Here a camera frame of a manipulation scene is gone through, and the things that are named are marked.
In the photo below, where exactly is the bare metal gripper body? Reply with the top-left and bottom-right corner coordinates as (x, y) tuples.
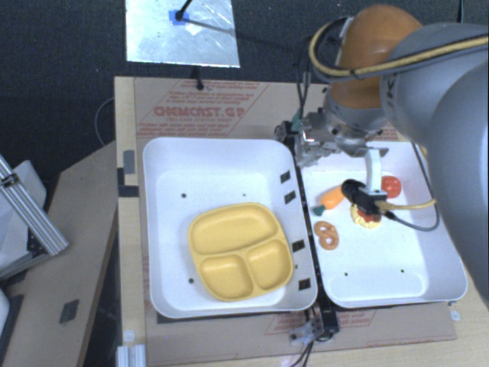
(298, 109), (386, 157)

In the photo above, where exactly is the orange carrot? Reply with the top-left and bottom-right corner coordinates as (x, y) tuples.
(311, 184), (347, 217)

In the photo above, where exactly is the red tomato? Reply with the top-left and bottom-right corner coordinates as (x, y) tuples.
(381, 175), (403, 200)

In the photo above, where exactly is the yellow and red toy pastry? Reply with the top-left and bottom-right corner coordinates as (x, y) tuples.
(350, 203), (383, 231)

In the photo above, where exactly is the brown pretzel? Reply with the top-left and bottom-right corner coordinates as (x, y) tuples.
(313, 220), (339, 252)

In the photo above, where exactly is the brown cardboard board red print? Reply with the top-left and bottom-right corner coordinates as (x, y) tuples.
(133, 76), (458, 359)

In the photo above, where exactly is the white plastic tray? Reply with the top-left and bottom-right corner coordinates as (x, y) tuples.
(296, 140), (469, 309)
(142, 136), (319, 320)

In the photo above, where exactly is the yellow divided plate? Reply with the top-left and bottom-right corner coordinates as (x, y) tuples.
(186, 202), (295, 303)

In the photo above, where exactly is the black block with thin wires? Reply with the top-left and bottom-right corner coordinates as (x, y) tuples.
(274, 119), (297, 145)
(319, 306), (340, 339)

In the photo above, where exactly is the black cylinder on white bracket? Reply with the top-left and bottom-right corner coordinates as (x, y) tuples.
(341, 147), (390, 223)

